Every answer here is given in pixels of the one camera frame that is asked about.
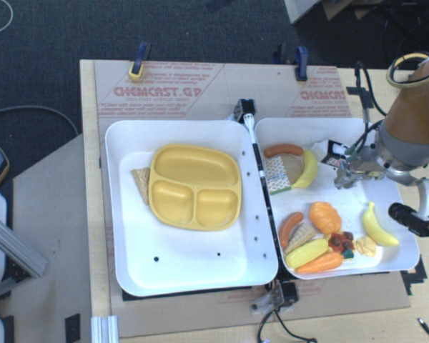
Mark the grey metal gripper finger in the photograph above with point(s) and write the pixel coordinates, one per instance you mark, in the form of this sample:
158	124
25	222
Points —
351	180
339	179

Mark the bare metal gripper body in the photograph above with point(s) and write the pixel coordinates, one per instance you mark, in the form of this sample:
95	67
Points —
370	166

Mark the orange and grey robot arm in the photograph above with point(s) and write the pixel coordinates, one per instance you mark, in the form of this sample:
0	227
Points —
411	113

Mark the white plastic tray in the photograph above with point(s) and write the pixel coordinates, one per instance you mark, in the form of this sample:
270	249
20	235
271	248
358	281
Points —
186	259
346	198

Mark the black and white small packet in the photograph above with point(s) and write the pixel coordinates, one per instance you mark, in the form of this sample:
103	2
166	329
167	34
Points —
335	152

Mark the yellow banana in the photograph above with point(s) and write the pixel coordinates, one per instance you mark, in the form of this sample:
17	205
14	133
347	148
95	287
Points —
309	172
376	229

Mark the orange croissant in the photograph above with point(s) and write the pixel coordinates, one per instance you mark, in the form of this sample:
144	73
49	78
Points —
325	217

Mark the brown round bread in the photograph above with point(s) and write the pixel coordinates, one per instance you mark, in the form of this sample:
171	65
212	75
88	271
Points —
294	168

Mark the orange-red sausage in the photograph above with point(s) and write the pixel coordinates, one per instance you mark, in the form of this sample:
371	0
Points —
283	150
289	227

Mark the white printed packet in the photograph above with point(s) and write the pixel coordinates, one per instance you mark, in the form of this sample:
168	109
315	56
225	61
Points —
276	177

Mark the red pizza slice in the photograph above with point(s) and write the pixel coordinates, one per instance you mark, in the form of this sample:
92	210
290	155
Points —
340	243

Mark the pale yellow lumpy toy food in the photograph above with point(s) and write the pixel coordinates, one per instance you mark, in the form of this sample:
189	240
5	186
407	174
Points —
366	246

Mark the beige waffle cone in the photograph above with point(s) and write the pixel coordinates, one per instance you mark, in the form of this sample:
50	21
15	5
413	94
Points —
302	236

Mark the thin black and white rod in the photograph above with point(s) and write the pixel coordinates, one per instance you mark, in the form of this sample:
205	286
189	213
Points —
261	172

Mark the yellow corn cob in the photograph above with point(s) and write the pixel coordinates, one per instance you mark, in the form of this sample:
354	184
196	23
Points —
305	253

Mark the orange carrot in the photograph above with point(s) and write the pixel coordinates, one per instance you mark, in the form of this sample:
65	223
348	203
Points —
321	263

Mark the yellow divided plate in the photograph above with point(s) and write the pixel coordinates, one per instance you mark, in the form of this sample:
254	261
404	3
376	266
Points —
194	177

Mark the brown cardboard board red print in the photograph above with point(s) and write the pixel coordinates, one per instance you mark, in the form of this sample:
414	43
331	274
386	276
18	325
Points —
207	91

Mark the black pen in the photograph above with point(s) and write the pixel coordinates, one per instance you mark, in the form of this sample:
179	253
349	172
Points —
426	329

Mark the beige waffle biscuit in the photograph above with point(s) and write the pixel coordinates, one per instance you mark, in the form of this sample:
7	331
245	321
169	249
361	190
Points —
141	184

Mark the black cylinder on white bracket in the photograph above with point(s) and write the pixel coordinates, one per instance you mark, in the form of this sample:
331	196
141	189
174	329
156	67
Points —
411	218

